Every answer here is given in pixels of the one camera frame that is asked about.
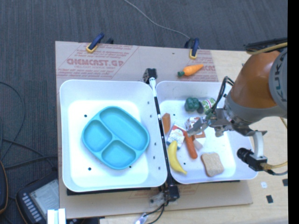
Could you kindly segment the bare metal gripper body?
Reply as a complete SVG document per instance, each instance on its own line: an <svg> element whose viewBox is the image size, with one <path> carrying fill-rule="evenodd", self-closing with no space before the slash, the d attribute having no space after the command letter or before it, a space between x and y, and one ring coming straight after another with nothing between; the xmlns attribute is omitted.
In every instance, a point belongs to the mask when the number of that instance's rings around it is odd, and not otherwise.
<svg viewBox="0 0 299 224"><path fill-rule="evenodd" d="M235 115L231 110L216 108L207 114L207 123L211 128L223 126L226 131L236 131L241 135L251 135L250 123Z"/></svg>

